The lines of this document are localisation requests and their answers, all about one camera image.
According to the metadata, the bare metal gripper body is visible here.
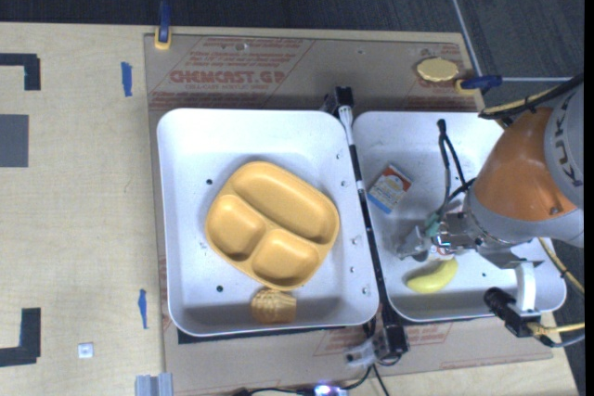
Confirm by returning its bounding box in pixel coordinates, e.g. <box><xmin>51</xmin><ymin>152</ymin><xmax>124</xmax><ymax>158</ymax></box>
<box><xmin>429</xmin><ymin>211</ymin><xmax>481</xmax><ymax>254</ymax></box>

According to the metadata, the yellow banana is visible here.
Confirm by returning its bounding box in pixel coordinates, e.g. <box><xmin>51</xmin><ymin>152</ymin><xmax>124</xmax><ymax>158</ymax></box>
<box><xmin>405</xmin><ymin>257</ymin><xmax>460</xmax><ymax>295</ymax></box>

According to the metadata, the thin black and white rod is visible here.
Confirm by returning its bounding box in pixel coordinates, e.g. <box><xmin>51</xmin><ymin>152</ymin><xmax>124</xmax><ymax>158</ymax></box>
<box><xmin>337</xmin><ymin>103</ymin><xmax>396</xmax><ymax>326</ymax></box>

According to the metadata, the orange and blue small carton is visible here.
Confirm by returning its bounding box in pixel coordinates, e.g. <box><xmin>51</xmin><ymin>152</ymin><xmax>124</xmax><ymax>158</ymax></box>
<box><xmin>366</xmin><ymin>163</ymin><xmax>414</xmax><ymax>215</ymax></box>

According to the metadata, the white plastic tray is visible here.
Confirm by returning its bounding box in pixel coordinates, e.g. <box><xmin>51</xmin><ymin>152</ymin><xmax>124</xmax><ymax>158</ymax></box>
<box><xmin>352</xmin><ymin>109</ymin><xmax>568</xmax><ymax>324</ymax></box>
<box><xmin>155</xmin><ymin>107</ymin><xmax>381</xmax><ymax>338</ymax></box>

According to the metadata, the orange divided plate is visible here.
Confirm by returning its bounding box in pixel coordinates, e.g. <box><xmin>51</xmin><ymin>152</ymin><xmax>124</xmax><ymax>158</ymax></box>
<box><xmin>203</xmin><ymin>160</ymin><xmax>342</xmax><ymax>292</ymax></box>

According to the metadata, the tan ridged toy bread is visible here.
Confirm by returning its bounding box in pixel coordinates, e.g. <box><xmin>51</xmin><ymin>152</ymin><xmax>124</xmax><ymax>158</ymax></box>
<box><xmin>250</xmin><ymin>287</ymin><xmax>298</xmax><ymax>326</ymax></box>

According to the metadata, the pale yellow round biscuit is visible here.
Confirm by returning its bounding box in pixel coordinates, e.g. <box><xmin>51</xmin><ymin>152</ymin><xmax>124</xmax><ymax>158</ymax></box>
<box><xmin>415</xmin><ymin>56</ymin><xmax>461</xmax><ymax>83</ymax></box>

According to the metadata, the brown cardboard board, red print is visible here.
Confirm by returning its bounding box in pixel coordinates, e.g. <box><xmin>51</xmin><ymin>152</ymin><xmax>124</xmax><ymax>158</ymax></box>
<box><xmin>142</xmin><ymin>27</ymin><xmax>554</xmax><ymax>382</ymax></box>

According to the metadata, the black block with thin wires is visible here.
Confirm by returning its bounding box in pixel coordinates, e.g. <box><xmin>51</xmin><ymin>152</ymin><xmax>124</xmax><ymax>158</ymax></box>
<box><xmin>318</xmin><ymin>85</ymin><xmax>355</xmax><ymax>116</ymax></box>
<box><xmin>369</xmin><ymin>321</ymin><xmax>410</xmax><ymax>359</ymax></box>

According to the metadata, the black cylinder on white bracket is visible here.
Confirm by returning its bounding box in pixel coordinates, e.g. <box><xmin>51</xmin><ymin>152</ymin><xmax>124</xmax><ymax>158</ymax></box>
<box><xmin>483</xmin><ymin>261</ymin><xmax>543</xmax><ymax>339</ymax></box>

